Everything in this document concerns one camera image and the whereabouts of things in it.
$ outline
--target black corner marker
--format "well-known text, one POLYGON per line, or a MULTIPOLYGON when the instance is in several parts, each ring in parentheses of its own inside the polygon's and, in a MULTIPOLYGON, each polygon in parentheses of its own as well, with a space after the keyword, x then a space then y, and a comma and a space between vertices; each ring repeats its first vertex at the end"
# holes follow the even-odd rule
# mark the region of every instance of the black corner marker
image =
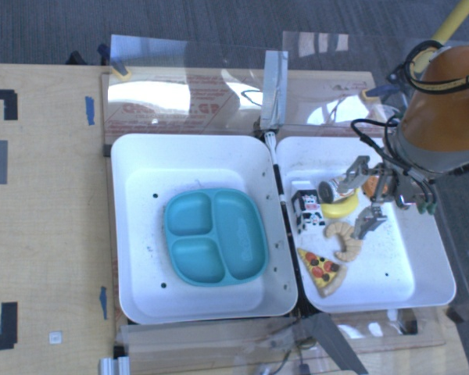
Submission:
POLYGON ((12 89, 0 89, 0 100, 3 100, 3 119, 17 121, 17 93, 12 89))
POLYGON ((15 343, 17 343, 17 302, 2 303, 0 350, 14 348, 15 343))

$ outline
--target wooden table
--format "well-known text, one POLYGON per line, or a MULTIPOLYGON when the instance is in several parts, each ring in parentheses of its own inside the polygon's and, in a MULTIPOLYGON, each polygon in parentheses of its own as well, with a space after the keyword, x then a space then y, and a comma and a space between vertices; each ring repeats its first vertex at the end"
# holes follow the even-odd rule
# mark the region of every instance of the wooden table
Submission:
MULTIPOLYGON (((0 184, 0 315, 4 302, 18 307, 17 343, 0 350, 0 374, 97 373, 98 361, 113 356, 108 159, 102 154, 101 76, 108 72, 103 66, 0 64, 0 89, 18 95, 17 120, 4 120, 0 101, 0 141, 8 146, 7 182, 0 184)), ((444 344, 362 353, 361 361, 371 374, 469 374, 454 324, 443 308, 438 313, 444 344)), ((310 366, 313 373, 337 370, 327 357, 310 366)))

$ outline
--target metal can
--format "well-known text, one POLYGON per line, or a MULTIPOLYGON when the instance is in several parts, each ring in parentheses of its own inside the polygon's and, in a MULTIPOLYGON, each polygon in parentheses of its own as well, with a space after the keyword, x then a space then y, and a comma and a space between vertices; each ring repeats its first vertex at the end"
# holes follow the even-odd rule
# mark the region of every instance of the metal can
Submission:
POLYGON ((338 192, 338 186, 341 180, 344 179, 344 175, 339 175, 338 177, 331 178, 330 180, 323 180, 320 182, 318 185, 318 195, 320 196, 320 202, 332 204, 354 195, 354 189, 349 189, 344 193, 338 192))

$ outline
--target white square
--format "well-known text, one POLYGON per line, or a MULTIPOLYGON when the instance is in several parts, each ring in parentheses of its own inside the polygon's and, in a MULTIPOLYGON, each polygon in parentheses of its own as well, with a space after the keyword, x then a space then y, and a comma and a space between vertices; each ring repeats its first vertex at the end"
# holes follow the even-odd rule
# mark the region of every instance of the white square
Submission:
POLYGON ((48 334, 48 341, 51 345, 60 345, 63 343, 63 332, 61 330, 56 330, 48 334))

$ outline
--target white tray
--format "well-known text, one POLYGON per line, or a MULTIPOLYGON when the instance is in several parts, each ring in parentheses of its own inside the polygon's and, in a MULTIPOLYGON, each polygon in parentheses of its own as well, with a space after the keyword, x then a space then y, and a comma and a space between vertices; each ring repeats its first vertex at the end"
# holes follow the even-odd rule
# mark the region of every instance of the white tray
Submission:
MULTIPOLYGON (((356 137, 287 137, 277 145, 277 160, 287 198, 288 212, 291 182, 311 180, 316 186, 344 173, 358 155, 369 155, 370 166, 380 161, 377 153, 356 137)), ((354 225, 357 214, 370 204, 359 193, 358 208, 345 218, 354 225)), ((348 273, 341 287, 322 298, 317 293, 306 267, 299 259, 308 300, 328 313, 378 309, 401 309, 445 305, 456 293, 455 280, 436 226, 435 218, 419 214, 416 207, 401 210, 394 203, 384 204, 388 217, 377 230, 365 236, 361 253, 345 265, 348 273)), ((315 233, 298 234, 291 221, 295 246, 334 259, 340 249, 338 236, 326 238, 323 228, 315 233)))
POLYGON ((136 323, 280 316, 297 286, 270 153, 247 136, 128 134, 111 150, 120 304, 136 323), (256 203, 267 236, 264 273, 245 284, 201 287, 172 267, 163 229, 183 191, 234 188, 256 203))

